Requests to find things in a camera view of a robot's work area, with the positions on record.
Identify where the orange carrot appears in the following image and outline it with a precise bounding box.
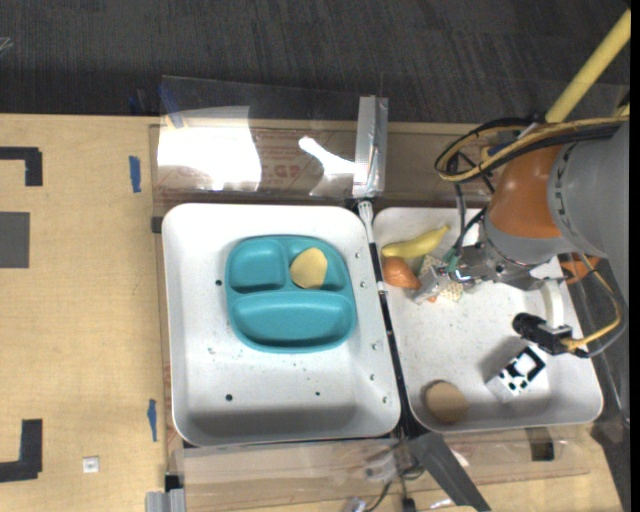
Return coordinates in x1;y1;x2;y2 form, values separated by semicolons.
382;254;434;291

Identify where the white box with black marks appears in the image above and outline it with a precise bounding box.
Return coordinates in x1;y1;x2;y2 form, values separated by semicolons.
483;344;547;404

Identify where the yellow round biscuit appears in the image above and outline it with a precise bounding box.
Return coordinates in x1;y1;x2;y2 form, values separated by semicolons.
289;246;329;290

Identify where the black cylinder on white bracket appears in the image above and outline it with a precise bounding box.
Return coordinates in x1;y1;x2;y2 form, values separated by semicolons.
511;278;575;357

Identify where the beige patterned pizza slice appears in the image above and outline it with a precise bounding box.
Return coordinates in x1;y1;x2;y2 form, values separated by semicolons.
423;255;466;305

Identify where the teal divided plate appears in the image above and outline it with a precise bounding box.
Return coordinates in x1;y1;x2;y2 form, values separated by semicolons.
223;234;358;354

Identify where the brown round bread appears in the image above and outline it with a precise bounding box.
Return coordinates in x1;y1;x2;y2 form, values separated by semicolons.
424;379;470;425

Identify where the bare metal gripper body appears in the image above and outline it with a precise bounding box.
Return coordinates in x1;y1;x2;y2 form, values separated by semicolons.
440;243;546;292

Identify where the white plastic tray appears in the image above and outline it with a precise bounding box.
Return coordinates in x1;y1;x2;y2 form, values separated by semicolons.
160;202;402;448
372;206;605;434

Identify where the yellow banana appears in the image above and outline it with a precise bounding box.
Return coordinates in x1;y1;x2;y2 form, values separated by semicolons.
380;223;452;260

